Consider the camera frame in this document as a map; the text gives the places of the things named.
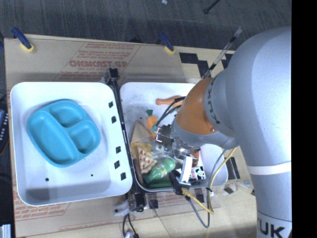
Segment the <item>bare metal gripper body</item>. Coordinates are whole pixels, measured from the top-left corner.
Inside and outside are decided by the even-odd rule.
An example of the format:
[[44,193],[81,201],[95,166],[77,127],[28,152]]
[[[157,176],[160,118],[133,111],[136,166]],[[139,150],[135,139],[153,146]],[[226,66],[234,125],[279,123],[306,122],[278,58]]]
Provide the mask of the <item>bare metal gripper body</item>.
[[170,125],[163,125],[156,130],[154,155],[156,157],[185,158],[189,156],[199,158],[200,148],[184,143]]

